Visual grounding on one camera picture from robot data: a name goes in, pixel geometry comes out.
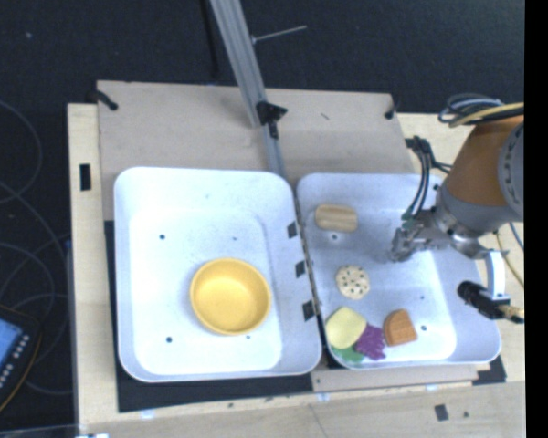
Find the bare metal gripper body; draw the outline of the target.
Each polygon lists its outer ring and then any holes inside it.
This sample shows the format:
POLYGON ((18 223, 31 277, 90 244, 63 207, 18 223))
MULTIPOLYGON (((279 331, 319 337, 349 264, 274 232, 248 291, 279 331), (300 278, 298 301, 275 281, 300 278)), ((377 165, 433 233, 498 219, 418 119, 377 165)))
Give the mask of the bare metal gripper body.
POLYGON ((482 259, 490 251, 481 242, 479 234, 470 230, 450 214, 437 211, 421 211, 406 224, 406 236, 421 241, 417 251, 452 248, 471 259, 482 259))

